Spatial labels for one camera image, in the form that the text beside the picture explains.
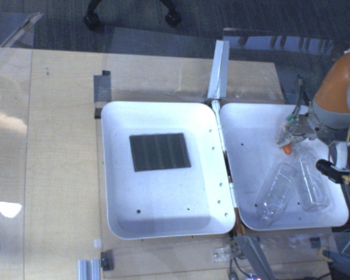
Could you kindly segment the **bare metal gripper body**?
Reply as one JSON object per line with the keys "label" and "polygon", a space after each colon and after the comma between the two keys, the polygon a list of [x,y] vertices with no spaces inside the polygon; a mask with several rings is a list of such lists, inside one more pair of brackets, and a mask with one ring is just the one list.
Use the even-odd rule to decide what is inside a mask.
{"label": "bare metal gripper body", "polygon": [[315,130],[308,122],[308,114],[299,114],[297,117],[291,117],[287,120],[283,130],[287,130],[289,134],[304,135],[306,139],[314,140],[316,138]]}

